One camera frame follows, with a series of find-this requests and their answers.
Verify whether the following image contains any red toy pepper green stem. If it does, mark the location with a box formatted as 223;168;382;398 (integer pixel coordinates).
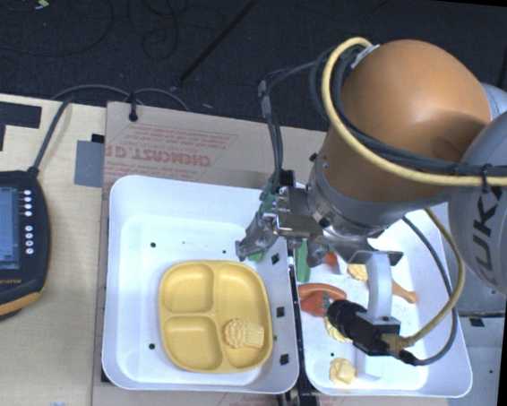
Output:
296;289;333;318

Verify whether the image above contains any yellow banana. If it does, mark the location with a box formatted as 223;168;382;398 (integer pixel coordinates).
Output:
321;315;356;345

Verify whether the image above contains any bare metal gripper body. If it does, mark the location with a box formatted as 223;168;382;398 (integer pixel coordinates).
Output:
254;182;345;248

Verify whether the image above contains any white plastic tray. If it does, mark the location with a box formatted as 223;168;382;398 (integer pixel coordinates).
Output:
270;186;492;406
90;171;319;406

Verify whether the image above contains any yellow toy biscuit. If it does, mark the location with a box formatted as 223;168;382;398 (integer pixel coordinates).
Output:
346;262;371;283

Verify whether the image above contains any brown cardboard board red print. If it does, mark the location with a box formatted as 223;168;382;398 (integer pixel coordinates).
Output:
73;99;487;406

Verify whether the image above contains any black cylinder on white bracket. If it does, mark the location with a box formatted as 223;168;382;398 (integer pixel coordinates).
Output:
322;244;411;360

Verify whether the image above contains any yellow divided plate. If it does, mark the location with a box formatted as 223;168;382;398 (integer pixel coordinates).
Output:
150;253;283;381

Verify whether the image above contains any green toy cucumber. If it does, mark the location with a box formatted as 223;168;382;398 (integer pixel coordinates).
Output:
292;238;316;285

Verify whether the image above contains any green toy vegetable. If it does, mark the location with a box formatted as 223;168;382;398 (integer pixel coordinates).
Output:
246;241;277;264

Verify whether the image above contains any yellow toy corn cob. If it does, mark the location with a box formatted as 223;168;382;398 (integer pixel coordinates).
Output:
220;316;267;353

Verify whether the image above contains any yellow toy corn piece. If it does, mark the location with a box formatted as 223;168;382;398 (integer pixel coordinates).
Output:
327;355;359;387

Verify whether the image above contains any thin black and white rod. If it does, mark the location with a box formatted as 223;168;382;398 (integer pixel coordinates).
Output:
274;254;326;402

